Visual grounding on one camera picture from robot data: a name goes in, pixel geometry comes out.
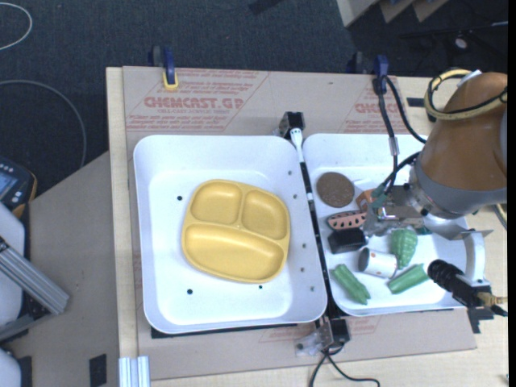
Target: white cylinder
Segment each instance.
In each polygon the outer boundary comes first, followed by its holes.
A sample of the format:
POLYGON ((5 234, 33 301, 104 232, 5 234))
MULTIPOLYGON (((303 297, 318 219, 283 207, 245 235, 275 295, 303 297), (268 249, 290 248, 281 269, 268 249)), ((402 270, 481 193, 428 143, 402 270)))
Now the white cylinder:
POLYGON ((375 277, 392 278, 397 270, 397 258, 394 254, 364 248, 360 251, 358 269, 362 273, 375 277))

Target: green vegetable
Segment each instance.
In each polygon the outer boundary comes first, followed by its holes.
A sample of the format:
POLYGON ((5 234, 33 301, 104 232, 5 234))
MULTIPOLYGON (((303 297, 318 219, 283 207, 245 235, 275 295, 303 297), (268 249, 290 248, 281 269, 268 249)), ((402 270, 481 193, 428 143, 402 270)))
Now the green vegetable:
POLYGON ((350 298, 360 304, 367 305, 368 299, 371 298, 368 289, 356 279, 345 264, 338 265, 332 273, 337 282, 344 287, 350 298))
POLYGON ((411 229, 396 229, 390 234, 390 251, 397 258, 397 267, 406 267, 418 245, 418 235, 411 229))
POLYGON ((417 264, 414 267, 407 269, 402 275, 391 280, 387 286, 391 293, 402 293, 416 285, 422 284, 428 279, 429 278, 422 267, 422 264, 417 264))

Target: white tray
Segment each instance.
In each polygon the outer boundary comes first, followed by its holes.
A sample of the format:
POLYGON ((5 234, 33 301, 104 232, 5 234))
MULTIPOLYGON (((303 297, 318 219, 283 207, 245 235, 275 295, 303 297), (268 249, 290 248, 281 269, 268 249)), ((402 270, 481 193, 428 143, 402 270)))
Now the white tray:
POLYGON ((327 292, 298 163, 276 136, 151 135, 134 150, 144 311, 158 331, 181 334, 307 323, 319 318, 327 292), (228 281, 191 266, 181 227, 194 190, 227 179, 276 194, 292 231, 281 273, 264 284, 228 281))
MULTIPOLYGON (((411 135, 399 135, 401 155, 399 161, 422 148, 422 144, 411 135)), ((337 306, 350 315, 391 314, 409 311, 464 308, 448 291, 441 289, 432 280, 397 295, 392 295, 387 280, 358 271, 359 252, 333 254, 328 236, 332 232, 326 219, 344 210, 358 210, 353 202, 344 208, 332 208, 320 200, 316 192, 319 177, 326 172, 342 173, 356 187, 355 197, 366 189, 376 188, 392 171, 393 157, 390 155, 387 135, 341 135, 317 134, 306 139, 303 155, 310 174, 314 191, 314 205, 318 216, 322 245, 328 269, 346 264, 356 277, 368 288, 372 298, 363 306, 348 298, 341 286, 330 274, 331 292, 337 306)), ((396 184, 408 181, 408 168, 397 176, 396 184)), ((387 238, 372 237, 367 245, 377 251, 388 252, 387 238)), ((411 264, 423 264, 425 270, 435 259, 442 259, 464 271, 466 266, 465 246, 462 240, 449 241, 439 235, 419 235, 416 254, 411 264)))

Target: brown round object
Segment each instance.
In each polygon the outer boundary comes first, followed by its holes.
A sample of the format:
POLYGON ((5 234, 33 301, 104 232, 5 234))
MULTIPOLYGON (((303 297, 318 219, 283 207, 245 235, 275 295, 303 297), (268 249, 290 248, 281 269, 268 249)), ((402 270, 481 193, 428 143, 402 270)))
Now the brown round object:
POLYGON ((327 172, 317 181, 317 193, 327 205, 342 208, 352 202, 355 186, 342 173, 327 172))

